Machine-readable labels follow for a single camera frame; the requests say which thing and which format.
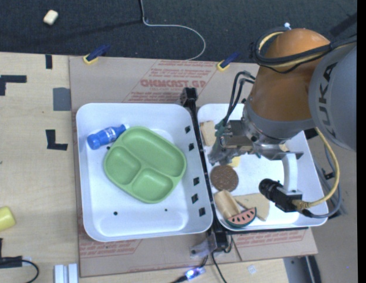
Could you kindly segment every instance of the blue bottle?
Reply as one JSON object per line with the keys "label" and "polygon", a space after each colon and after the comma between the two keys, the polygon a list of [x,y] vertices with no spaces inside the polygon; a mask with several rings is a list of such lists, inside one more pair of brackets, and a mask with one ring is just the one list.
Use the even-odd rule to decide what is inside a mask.
{"label": "blue bottle", "polygon": [[108,127],[100,130],[97,133],[91,134],[87,137],[87,143],[91,149],[96,150],[105,144],[114,142],[121,133],[126,130],[126,126]]}

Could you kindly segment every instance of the round brown object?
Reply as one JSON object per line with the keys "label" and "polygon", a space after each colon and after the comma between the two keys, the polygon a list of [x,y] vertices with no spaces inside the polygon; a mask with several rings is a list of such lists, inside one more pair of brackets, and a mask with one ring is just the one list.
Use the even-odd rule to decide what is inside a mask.
{"label": "round brown object", "polygon": [[231,192],[236,189],[239,183],[238,174],[230,166],[214,167],[210,172],[210,180],[219,191],[227,190]]}

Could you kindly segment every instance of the toy watermelon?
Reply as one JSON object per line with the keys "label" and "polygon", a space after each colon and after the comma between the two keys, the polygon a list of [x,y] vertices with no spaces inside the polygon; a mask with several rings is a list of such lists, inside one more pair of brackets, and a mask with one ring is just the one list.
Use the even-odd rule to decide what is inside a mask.
{"label": "toy watermelon", "polygon": [[226,219],[226,222],[235,228],[242,228],[250,224],[256,218],[256,208],[244,210],[242,213]]}

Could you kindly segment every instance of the light wood surface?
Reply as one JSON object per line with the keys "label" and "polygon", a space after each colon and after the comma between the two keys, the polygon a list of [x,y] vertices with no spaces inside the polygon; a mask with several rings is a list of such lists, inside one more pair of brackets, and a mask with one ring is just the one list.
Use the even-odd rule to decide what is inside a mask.
{"label": "light wood surface", "polygon": [[[9,206],[17,224],[0,232],[2,256],[31,257],[40,268],[36,282],[53,282],[53,267],[78,263],[77,214],[71,112],[54,111],[52,89],[70,87],[68,57],[0,52],[1,75],[26,75],[8,83],[0,96],[0,207]],[[45,130],[68,149],[48,150]],[[287,283],[282,259],[221,264],[227,282]],[[221,282],[213,265],[195,282]],[[79,282],[171,282],[186,269],[80,278]],[[0,269],[0,282],[26,282],[31,266]]]}

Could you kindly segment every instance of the blue and yellow clamp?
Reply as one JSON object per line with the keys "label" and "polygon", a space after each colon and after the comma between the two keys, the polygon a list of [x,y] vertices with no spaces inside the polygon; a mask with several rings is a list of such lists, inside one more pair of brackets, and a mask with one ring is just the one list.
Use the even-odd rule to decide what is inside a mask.
{"label": "blue and yellow clamp", "polygon": [[96,48],[94,51],[92,51],[91,53],[89,53],[88,55],[85,55],[83,57],[83,61],[87,64],[87,65],[91,65],[92,63],[95,63],[98,60],[98,57],[104,56],[107,51],[110,49],[110,45],[102,45],[99,46],[98,48]]}
{"label": "blue and yellow clamp", "polygon": [[219,71],[225,71],[227,68],[229,68],[230,63],[234,62],[238,58],[238,56],[240,56],[240,53],[234,52],[228,58],[226,58],[225,60],[222,60],[221,62],[219,62],[217,64],[217,69]]}

